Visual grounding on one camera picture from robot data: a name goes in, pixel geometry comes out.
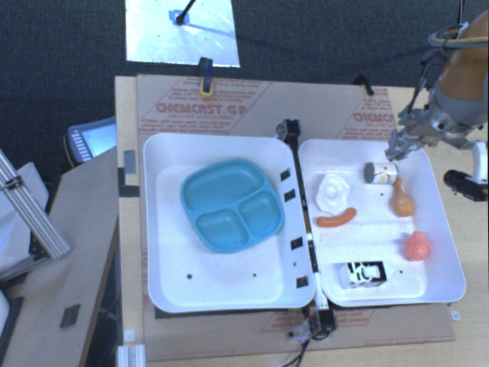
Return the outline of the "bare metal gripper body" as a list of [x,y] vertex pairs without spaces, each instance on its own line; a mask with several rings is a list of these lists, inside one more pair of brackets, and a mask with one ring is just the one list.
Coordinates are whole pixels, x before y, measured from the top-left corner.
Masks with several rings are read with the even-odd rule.
[[419,149],[425,145],[436,146],[440,141],[457,149],[469,149],[475,143],[468,139],[474,130],[470,125],[455,121],[438,109],[412,109],[401,112],[397,133],[398,149]]

